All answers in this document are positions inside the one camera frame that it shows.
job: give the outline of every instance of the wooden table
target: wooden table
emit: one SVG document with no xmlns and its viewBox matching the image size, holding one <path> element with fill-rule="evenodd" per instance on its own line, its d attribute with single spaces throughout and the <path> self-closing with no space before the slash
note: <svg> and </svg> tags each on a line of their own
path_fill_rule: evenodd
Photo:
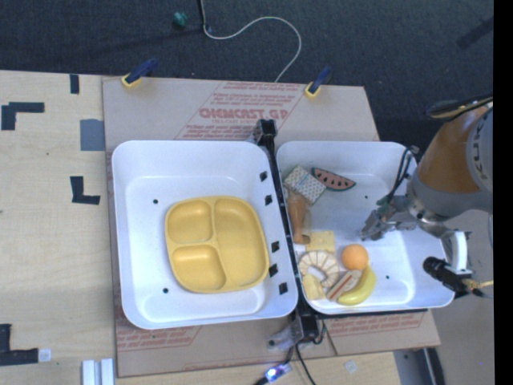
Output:
<svg viewBox="0 0 513 385">
<path fill-rule="evenodd" d="M 80 383 L 87 359 L 115 359 L 111 251 L 104 151 L 82 151 L 80 121 L 103 120 L 101 77 L 0 71 L 0 104 L 43 102 L 0 131 L 0 323 L 10 348 L 45 348 L 51 361 L 0 367 L 0 383 Z M 72 203 L 71 177 L 99 204 Z M 357 370 L 349 372 L 352 361 Z M 318 384 L 399 384 L 392 352 L 310 359 Z M 299 362 L 280 379 L 308 383 Z M 118 384 L 254 383 L 266 367 L 191 371 Z"/>
</svg>

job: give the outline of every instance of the yellow plastic tray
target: yellow plastic tray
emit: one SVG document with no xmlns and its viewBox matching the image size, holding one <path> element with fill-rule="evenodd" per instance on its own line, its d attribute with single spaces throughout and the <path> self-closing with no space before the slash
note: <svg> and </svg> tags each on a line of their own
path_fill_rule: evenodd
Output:
<svg viewBox="0 0 513 385">
<path fill-rule="evenodd" d="M 269 254 L 260 220 L 240 198 L 181 201 L 168 210 L 164 226 L 172 271 L 187 290 L 244 290 L 267 274 Z"/>
</svg>

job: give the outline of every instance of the white wire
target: white wire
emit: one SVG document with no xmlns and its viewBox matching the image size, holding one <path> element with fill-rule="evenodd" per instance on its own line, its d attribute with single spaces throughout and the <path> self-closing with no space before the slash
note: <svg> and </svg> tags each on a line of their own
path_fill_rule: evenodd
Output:
<svg viewBox="0 0 513 385">
<path fill-rule="evenodd" d="M 260 18 L 257 18 L 255 20 L 253 20 L 252 22 L 249 22 L 248 24 L 246 24 L 244 27 L 242 27 L 239 31 L 237 31 L 236 33 L 233 33 L 231 35 L 227 35 L 227 36 L 215 36 L 215 35 L 212 35 L 208 32 L 207 30 L 207 18 L 206 18 L 206 15 L 205 15 L 205 9 L 204 9 L 204 4 L 203 4 L 203 0 L 200 0 L 200 6 L 201 6 L 201 14 L 203 15 L 203 32 L 205 33 L 205 35 L 207 35 L 209 38 L 211 39 L 214 39 L 214 40 L 228 40 L 228 39 L 233 39 L 234 37 L 236 37 L 237 35 L 243 33 L 245 30 L 247 30 L 249 27 L 251 27 L 253 24 L 256 24 L 258 22 L 261 22 L 262 20 L 277 20 L 279 22 L 283 22 L 285 23 L 287 26 L 289 26 L 293 31 L 294 33 L 296 33 L 296 36 L 297 36 L 297 40 L 298 40 L 298 47 L 297 47 L 297 51 L 296 51 L 296 54 L 293 56 L 292 60 L 290 60 L 289 64 L 287 64 L 285 66 L 285 68 L 283 69 L 283 71 L 277 76 L 277 78 L 274 80 L 275 83 L 277 83 L 280 78 L 283 76 L 283 74 L 290 68 L 290 66 L 293 65 L 293 63 L 296 61 L 297 57 L 299 57 L 299 54 L 301 53 L 301 48 L 302 48 L 302 41 L 301 41 L 301 35 L 299 34 L 299 31 L 297 31 L 296 27 L 294 27 L 290 22 L 288 22 L 287 20 L 281 18 L 281 17 L 274 17 L 274 16 L 264 16 L 264 17 L 260 17 Z"/>
</svg>

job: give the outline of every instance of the toy banana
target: toy banana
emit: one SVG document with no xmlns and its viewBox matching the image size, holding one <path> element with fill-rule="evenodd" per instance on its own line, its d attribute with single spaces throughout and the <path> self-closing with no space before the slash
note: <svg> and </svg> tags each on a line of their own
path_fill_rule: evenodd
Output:
<svg viewBox="0 0 513 385">
<path fill-rule="evenodd" d="M 376 286 L 376 274 L 368 265 L 362 271 L 362 276 L 356 286 L 338 297 L 337 302 L 342 305 L 356 305 L 364 302 Z"/>
</svg>

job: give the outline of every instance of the blue light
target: blue light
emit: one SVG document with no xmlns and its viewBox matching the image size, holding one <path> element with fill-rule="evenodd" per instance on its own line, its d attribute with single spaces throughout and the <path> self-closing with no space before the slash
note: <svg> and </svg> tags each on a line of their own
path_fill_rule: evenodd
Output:
<svg viewBox="0 0 513 385">
<path fill-rule="evenodd" d="M 267 371 L 267 374 L 266 376 L 267 377 L 273 377 L 274 375 L 276 375 L 277 371 L 276 371 L 276 368 L 271 368 Z"/>
</svg>

